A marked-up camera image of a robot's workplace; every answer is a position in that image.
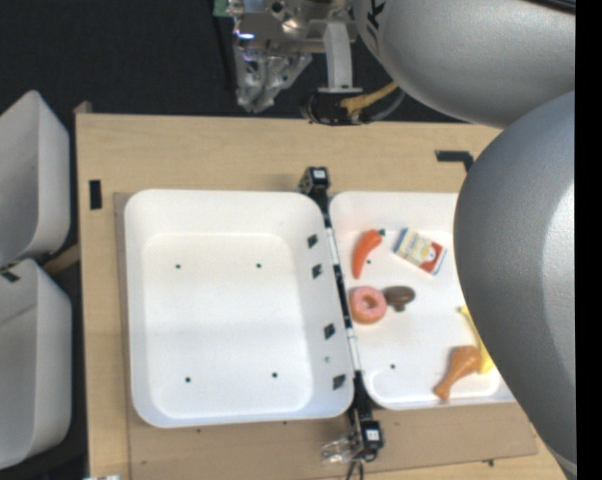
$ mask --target toy donut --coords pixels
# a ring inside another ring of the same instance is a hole
[[[360,324],[373,324],[385,315],[388,309],[383,293],[371,286],[359,286],[350,293],[350,313]]]

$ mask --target wooden board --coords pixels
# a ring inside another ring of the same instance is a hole
[[[458,191],[465,178],[463,164],[438,162],[435,151],[467,151],[476,158],[497,133],[464,124],[382,122],[329,128],[301,120],[78,114],[90,474],[119,474],[123,480],[284,480],[344,473],[343,466],[326,467],[319,460],[320,446],[347,430],[344,418],[166,431],[145,424],[131,409],[119,301],[115,193],[146,188],[293,190],[310,165],[328,167],[334,193]],[[95,195],[100,195],[100,208],[91,208],[99,203]],[[544,448],[543,456],[534,455],[537,440],[514,402],[375,415],[387,445],[379,459],[367,465],[366,476],[478,462],[463,467],[467,478],[481,478],[474,476],[480,475],[479,470],[467,468],[495,471],[501,461],[495,468],[480,461],[547,458]],[[558,466],[553,468],[551,460],[549,464],[548,474],[535,478],[562,479]],[[508,471],[510,476],[499,478],[525,478],[516,466]],[[372,477],[394,480],[404,478],[402,474]]]

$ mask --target yellow cable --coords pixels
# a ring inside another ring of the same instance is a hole
[[[351,116],[361,112],[364,108],[369,107],[373,103],[379,101],[381,98],[385,98],[397,87],[398,86],[395,82],[390,82],[385,87],[382,87],[373,93],[353,96],[352,98],[345,98],[341,100],[341,107],[345,108],[348,111],[348,115]]]

